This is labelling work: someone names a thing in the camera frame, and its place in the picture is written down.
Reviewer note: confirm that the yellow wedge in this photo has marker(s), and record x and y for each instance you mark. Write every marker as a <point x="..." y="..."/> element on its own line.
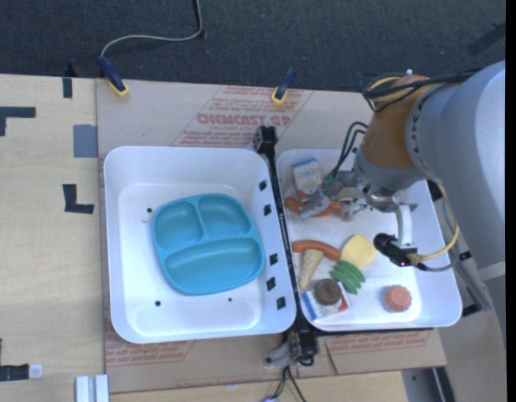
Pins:
<point x="358" y="249"/>

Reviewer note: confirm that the black cylinder on white bracket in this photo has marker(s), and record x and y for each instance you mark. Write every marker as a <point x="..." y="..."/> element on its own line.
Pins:
<point x="393" y="246"/>

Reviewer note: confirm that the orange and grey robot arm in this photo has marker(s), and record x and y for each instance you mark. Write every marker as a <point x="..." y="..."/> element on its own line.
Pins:
<point x="459" y="140"/>

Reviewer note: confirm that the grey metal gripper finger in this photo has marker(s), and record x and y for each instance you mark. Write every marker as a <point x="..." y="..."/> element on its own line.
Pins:
<point x="352" y="211"/>
<point x="316" y="206"/>

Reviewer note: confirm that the blue divided plate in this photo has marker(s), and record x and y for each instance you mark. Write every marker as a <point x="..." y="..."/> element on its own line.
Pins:
<point x="207" y="249"/>

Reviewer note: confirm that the brown doughnut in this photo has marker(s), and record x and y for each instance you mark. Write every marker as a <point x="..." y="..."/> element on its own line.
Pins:
<point x="327" y="291"/>

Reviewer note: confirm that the beige ice cream cone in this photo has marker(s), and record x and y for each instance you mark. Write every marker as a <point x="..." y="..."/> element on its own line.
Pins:
<point x="309" y="266"/>

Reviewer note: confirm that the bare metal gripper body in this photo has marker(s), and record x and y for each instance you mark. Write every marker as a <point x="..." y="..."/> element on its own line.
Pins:
<point x="358" y="191"/>

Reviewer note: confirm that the green pea pod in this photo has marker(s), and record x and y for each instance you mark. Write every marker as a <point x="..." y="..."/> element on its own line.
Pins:
<point x="347" y="275"/>

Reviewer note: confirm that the white plastic tray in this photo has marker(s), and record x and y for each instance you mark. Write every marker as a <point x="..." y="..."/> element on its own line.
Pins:
<point x="429" y="300"/>
<point x="136" y="266"/>

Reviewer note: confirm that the white blue red packet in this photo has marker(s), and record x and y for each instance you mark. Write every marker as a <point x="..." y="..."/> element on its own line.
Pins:
<point x="314" y="309"/>

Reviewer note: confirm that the orange carrot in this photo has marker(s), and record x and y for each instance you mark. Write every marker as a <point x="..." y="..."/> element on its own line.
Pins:
<point x="292" y="204"/>

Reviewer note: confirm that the thin black rod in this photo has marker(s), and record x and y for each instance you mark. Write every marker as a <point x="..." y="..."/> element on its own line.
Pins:
<point x="281" y="224"/>

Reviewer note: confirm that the orange sausage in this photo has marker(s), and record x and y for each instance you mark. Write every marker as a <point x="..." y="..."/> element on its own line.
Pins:
<point x="314" y="246"/>

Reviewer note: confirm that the brown cardboard board red print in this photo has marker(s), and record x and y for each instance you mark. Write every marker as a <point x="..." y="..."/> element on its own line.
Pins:
<point x="157" y="115"/>

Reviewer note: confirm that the white blue orange carton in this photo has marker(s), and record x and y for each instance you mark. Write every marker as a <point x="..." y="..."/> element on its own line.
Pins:
<point x="305" y="176"/>

